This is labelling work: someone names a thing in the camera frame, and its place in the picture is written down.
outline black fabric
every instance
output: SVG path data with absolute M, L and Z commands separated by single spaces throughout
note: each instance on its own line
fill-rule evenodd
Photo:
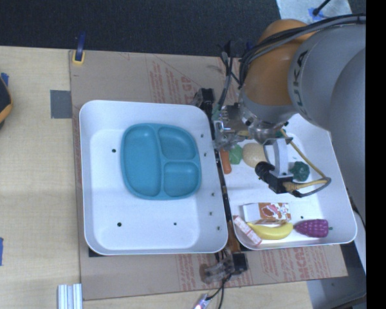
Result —
M 353 13 L 366 0 L 348 0 Z M 0 0 L 0 45 L 218 56 L 280 18 L 276 0 Z

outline wooden table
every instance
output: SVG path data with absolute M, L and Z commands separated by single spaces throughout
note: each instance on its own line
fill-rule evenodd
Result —
M 68 50 L 0 46 L 2 72 L 14 109 L 0 130 L 0 309 L 55 309 L 57 286 L 80 283 L 72 124 L 50 111 L 50 91 L 70 90 Z M 83 308 L 190 309 L 202 293 L 84 301 Z M 229 288 L 222 305 L 285 307 L 312 308 L 306 282 Z

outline purple eggplant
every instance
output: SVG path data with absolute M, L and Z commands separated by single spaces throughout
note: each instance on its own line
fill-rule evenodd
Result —
M 323 238 L 329 233 L 329 223 L 325 219 L 300 221 L 294 224 L 293 228 L 309 237 Z

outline beige round toy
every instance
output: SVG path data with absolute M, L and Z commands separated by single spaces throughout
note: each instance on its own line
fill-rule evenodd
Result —
M 242 155 L 246 165 L 249 165 L 252 168 L 255 168 L 261 161 L 267 161 L 266 156 L 264 155 L 263 145 L 259 143 L 246 143 L 243 146 Z

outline yellow banana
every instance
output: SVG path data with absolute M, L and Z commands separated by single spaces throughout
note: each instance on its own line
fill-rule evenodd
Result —
M 256 225 L 250 222 L 247 222 L 248 226 L 256 232 L 262 239 L 268 240 L 278 240 L 283 239 L 289 236 L 290 232 L 293 230 L 293 224 L 290 222 L 283 223 L 278 227 L 268 227 L 266 225 Z

